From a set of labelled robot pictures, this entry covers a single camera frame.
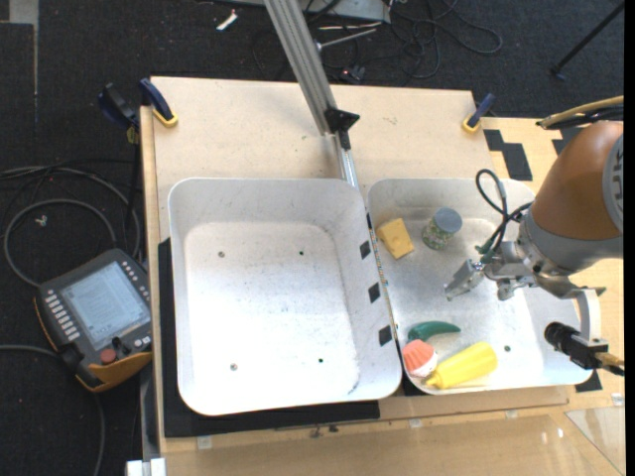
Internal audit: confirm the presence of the black cylinder on white bracket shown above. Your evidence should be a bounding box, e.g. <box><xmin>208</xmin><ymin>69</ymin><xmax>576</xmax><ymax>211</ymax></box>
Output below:
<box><xmin>544</xmin><ymin>288</ymin><xmax>610</xmax><ymax>372</ymax></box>

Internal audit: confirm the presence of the green chili pepper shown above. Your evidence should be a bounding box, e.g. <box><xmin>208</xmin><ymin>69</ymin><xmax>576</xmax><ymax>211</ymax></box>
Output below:
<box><xmin>407</xmin><ymin>319</ymin><xmax>462</xmax><ymax>343</ymax></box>

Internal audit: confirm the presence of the green jar with grey lid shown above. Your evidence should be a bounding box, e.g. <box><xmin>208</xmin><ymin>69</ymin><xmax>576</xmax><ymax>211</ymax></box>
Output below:
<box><xmin>421</xmin><ymin>206</ymin><xmax>464</xmax><ymax>252</ymax></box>

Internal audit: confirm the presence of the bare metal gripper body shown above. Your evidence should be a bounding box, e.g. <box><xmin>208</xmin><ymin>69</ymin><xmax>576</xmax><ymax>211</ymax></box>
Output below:
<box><xmin>482</xmin><ymin>239</ymin><xmax>606</xmax><ymax>300</ymax></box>

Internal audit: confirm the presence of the pink and white cupcake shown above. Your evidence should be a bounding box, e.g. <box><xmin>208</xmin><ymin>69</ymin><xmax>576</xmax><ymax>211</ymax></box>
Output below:
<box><xmin>401</xmin><ymin>339</ymin><xmax>440</xmax><ymax>379</ymax></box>

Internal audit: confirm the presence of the pale wood board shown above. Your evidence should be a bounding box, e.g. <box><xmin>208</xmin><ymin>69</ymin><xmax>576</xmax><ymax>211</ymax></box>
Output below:
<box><xmin>148</xmin><ymin>75</ymin><xmax>571</xmax><ymax>455</ymax></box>

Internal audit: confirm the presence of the yellow cheese wedge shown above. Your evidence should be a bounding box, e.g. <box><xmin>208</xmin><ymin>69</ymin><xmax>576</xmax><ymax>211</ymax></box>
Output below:
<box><xmin>375</xmin><ymin>217</ymin><xmax>416</xmax><ymax>261</ymax></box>

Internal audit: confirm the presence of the white plastic tray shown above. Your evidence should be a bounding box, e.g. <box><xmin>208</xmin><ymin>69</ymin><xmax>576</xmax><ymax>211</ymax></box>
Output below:
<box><xmin>167</xmin><ymin>177</ymin><xmax>404</xmax><ymax>417</ymax></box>
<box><xmin>366</xmin><ymin>177</ymin><xmax>595</xmax><ymax>397</ymax></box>

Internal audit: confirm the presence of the yellow mustard bottle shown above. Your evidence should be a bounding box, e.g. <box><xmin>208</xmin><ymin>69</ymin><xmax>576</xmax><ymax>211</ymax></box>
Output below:
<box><xmin>424</xmin><ymin>340</ymin><xmax>499</xmax><ymax>391</ymax></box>

